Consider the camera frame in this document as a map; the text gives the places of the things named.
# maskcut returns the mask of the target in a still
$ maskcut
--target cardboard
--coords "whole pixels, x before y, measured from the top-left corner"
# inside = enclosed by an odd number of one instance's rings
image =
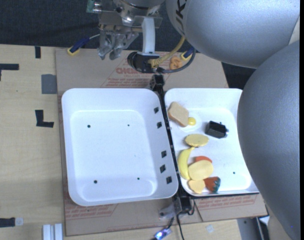
[[[116,60],[101,60],[95,49],[81,49],[69,56],[66,49],[56,49],[59,125],[61,139],[66,235],[85,235],[102,232],[164,227],[168,220],[160,220],[158,211],[169,206],[171,198],[131,203],[82,207],[68,195],[64,129],[61,98],[71,88],[147,88],[150,74],[130,68],[123,51]],[[169,60],[162,65],[168,69]],[[165,74],[164,90],[172,88],[227,88],[222,64],[203,54],[197,54],[187,69]],[[267,215],[260,194],[211,197],[195,200],[197,212],[181,218],[182,224],[200,223]]]

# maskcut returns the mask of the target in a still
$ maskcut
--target toy egg yolk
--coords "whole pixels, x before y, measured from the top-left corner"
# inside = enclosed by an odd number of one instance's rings
[[[193,117],[188,118],[188,125],[189,126],[194,126],[196,124],[196,120]]]

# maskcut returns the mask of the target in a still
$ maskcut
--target yellow banana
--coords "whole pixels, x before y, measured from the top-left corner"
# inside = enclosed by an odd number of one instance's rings
[[[178,170],[181,173],[181,176],[186,179],[189,180],[191,179],[189,174],[188,174],[188,158],[190,157],[190,154],[192,152],[192,150],[195,149],[195,147],[190,147],[188,149],[182,150],[180,155],[178,156],[177,159],[177,163],[178,163]]]

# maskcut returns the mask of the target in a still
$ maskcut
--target yellow cable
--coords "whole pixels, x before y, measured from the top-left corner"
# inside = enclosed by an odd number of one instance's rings
[[[159,65],[164,62],[165,60],[167,60],[168,58],[170,58],[173,54],[175,54],[183,45],[185,41],[185,37],[182,36],[180,42],[177,44],[177,46],[170,51],[167,55],[160,57],[160,58],[155,58],[155,59],[150,59],[148,60],[148,63],[151,65],[152,68],[157,68],[159,67]]]

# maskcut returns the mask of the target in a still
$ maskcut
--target white tray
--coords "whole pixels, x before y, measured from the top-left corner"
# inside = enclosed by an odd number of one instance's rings
[[[231,88],[176,88],[165,94],[167,109],[172,102],[178,102],[188,109],[189,116],[196,119],[196,125],[180,127],[170,120],[171,135],[175,154],[189,148],[184,139],[189,134],[205,134],[205,127],[209,121],[222,123],[228,129],[224,138],[209,137],[207,145],[195,148],[190,155],[189,163],[194,162],[197,156],[206,156],[212,159],[214,172],[212,176],[221,178],[218,193],[207,189],[200,194],[194,193],[187,185],[187,180],[181,177],[182,186],[191,195],[196,197],[215,195],[236,195],[257,193],[249,171],[246,167],[240,149],[236,115],[242,90]]]
[[[81,206],[173,196],[178,179],[158,96],[76,88],[62,97],[68,190]]]

